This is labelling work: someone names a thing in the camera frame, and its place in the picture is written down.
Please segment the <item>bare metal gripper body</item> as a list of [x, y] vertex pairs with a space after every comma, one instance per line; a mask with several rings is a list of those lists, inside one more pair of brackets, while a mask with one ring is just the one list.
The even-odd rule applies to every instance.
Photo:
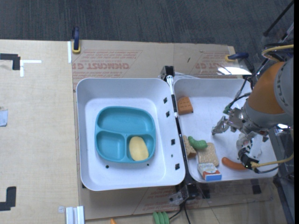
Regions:
[[245, 108], [234, 108], [228, 111], [228, 120], [226, 123], [230, 126], [230, 131], [236, 132], [237, 130], [242, 133], [247, 133], [248, 117]]

